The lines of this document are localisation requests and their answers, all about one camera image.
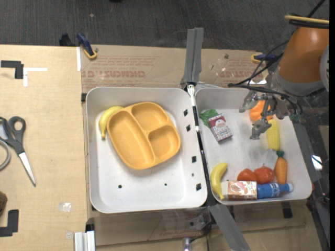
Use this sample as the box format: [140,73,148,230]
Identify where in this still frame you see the white plastic tray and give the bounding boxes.
[194,87,313,206]
[85,86,208,214]

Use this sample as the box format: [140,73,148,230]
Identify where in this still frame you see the orange toy bell pepper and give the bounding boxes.
[249,100,274,123]

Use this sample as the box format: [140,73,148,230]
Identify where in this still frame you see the yellow corn cob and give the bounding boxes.
[266,119,281,152]

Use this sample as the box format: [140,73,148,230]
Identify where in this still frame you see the red toy tomato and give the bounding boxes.
[237,168,258,183]
[253,166,275,185]

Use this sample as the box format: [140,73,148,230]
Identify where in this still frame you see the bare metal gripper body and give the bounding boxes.
[258,80,299,120]

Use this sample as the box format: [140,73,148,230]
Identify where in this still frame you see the brown round object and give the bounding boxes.
[0,190,8,217]

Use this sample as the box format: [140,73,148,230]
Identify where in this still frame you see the brown cardboard board red print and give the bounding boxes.
[80,44,323,247]

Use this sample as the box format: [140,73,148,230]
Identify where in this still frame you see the green leafy toy vegetable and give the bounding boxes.
[199,109,219,128]

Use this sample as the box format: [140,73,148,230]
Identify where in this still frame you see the red and white small carton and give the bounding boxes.
[207,113,233,143]

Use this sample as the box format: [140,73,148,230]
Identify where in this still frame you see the orange carrot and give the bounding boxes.
[274,150,288,186]

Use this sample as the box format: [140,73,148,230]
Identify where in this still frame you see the blue plastic bottle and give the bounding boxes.
[256,182,294,200]

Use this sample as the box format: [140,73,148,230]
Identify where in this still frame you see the orange and white carton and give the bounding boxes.
[220,180,258,201]

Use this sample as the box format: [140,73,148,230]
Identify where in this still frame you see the yellow banana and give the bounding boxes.
[98,105,125,140]
[210,162,229,201]

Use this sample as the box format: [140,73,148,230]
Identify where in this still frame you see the grey handled scissors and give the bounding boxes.
[0,116,37,187]

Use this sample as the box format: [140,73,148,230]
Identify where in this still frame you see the orange divided plate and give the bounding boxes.
[106,101,182,170]

